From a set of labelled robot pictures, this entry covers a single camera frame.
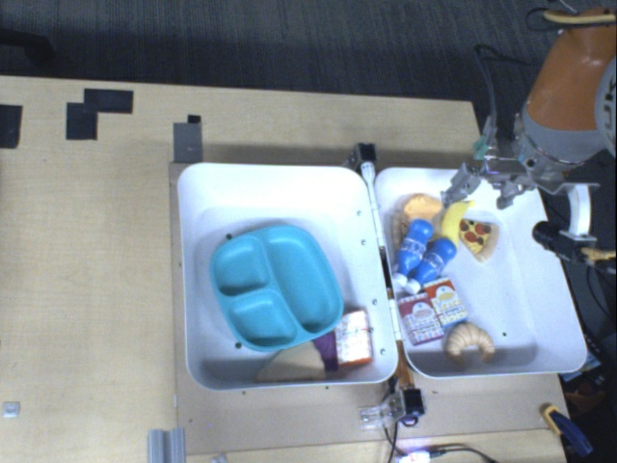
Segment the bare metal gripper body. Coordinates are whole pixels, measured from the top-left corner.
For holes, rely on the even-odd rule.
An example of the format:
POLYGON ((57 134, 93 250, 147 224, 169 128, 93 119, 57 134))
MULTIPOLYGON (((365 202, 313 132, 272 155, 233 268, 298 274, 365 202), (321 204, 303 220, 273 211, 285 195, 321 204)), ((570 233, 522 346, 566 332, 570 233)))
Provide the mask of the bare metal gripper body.
POLYGON ((526 135, 513 139, 481 138, 482 176, 491 184, 511 184, 557 190, 565 180, 567 164, 548 155, 526 135))

